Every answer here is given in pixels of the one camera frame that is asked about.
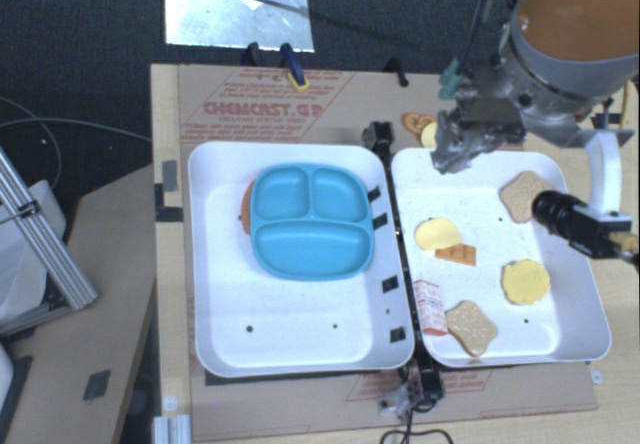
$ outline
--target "yellow round cheese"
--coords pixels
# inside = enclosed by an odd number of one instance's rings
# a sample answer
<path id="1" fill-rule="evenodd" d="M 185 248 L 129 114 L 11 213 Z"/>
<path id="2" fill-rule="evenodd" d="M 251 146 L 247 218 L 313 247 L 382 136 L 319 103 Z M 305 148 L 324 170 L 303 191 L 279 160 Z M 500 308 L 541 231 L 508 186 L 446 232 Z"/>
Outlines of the yellow round cheese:
<path id="1" fill-rule="evenodd" d="M 442 217 L 422 222 L 417 227 L 414 238 L 423 250 L 438 250 L 462 243 L 462 236 L 455 224 Z"/>
<path id="2" fill-rule="evenodd" d="M 547 270 L 531 259 L 506 266 L 502 274 L 502 289 L 514 304 L 530 305 L 542 300 L 550 287 Z"/>

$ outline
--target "black tape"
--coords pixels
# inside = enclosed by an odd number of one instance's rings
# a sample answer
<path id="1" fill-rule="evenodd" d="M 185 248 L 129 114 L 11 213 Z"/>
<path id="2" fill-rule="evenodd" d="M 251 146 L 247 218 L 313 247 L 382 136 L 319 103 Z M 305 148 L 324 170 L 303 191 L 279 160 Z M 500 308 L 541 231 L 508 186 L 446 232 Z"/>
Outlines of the black tape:
<path id="1" fill-rule="evenodd" d="M 404 327 L 394 328 L 389 332 L 389 342 L 395 343 L 397 341 L 404 341 L 407 338 L 407 334 L 404 331 Z"/>
<path id="2" fill-rule="evenodd" d="M 154 185 L 156 201 L 156 222 L 184 222 L 184 211 L 177 206 L 164 205 L 164 186 L 162 183 Z"/>
<path id="3" fill-rule="evenodd" d="M 89 377 L 87 386 L 84 389 L 84 401 L 101 398 L 107 392 L 107 386 L 109 385 L 109 377 L 111 376 L 111 370 L 100 371 L 94 373 Z"/>
<path id="4" fill-rule="evenodd" d="M 382 292 L 386 293 L 387 291 L 392 291 L 396 289 L 400 283 L 398 282 L 398 276 L 394 275 L 393 277 L 389 277 L 382 281 Z"/>
<path id="5" fill-rule="evenodd" d="M 380 197 L 380 195 L 381 195 L 380 188 L 377 186 L 373 190 L 371 190 L 369 193 L 367 193 L 367 197 L 369 197 L 369 202 L 373 202 L 378 197 Z"/>
<path id="6" fill-rule="evenodd" d="M 389 219 L 387 218 L 386 213 L 382 213 L 380 216 L 377 216 L 373 219 L 373 230 L 379 229 L 383 225 L 387 225 L 389 223 Z"/>

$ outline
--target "metal rod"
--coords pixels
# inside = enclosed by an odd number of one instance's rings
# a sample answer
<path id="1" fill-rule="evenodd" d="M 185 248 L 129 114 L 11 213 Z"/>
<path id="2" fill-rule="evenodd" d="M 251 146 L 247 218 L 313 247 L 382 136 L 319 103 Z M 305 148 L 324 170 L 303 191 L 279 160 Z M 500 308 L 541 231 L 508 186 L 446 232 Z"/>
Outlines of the metal rod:
<path id="1" fill-rule="evenodd" d="M 0 337 L 17 334 L 18 332 L 35 327 L 69 312 L 71 312 L 71 308 L 69 307 L 58 307 L 57 309 L 49 310 L 49 304 L 45 302 L 13 320 L 1 324 Z"/>
<path id="2" fill-rule="evenodd" d="M 1 147 L 0 202 L 5 205 L 12 219 L 20 215 L 20 208 L 32 202 L 29 189 Z M 28 218 L 17 218 L 16 224 L 72 309 L 82 309 L 97 298 L 98 294 L 93 286 L 82 274 L 42 213 L 32 214 Z"/>

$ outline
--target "white bracket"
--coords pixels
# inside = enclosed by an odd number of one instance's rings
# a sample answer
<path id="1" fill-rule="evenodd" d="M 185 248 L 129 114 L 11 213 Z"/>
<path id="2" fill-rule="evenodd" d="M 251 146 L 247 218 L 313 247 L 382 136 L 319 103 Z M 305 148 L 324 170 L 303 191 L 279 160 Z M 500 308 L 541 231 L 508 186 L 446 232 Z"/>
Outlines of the white bracket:
<path id="1" fill-rule="evenodd" d="M 180 414 L 171 418 L 154 417 L 153 444 L 192 444 L 191 416 Z"/>
<path id="2" fill-rule="evenodd" d="M 589 208 L 598 215 L 618 213 L 622 194 L 622 166 L 618 139 L 600 131 L 585 146 L 591 170 Z"/>

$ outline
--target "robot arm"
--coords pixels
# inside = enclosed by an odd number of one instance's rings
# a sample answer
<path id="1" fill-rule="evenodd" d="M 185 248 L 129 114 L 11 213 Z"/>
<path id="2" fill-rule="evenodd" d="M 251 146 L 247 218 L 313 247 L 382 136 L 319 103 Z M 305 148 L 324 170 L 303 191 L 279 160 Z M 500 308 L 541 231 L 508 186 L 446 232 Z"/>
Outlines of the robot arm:
<path id="1" fill-rule="evenodd" d="M 471 38 L 488 1 L 479 1 Z M 619 212 L 618 148 L 633 132 L 585 129 L 578 122 L 638 73 L 639 0 L 506 1 L 513 11 L 491 64 L 466 65 L 468 40 L 460 63 L 443 74 L 441 97 L 448 89 L 456 108 L 438 115 L 435 168 L 458 172 L 480 153 L 521 142 L 527 132 L 558 147 L 584 147 L 589 203 L 547 194 L 534 214 L 591 257 L 635 252 L 637 261 L 631 218 Z"/>

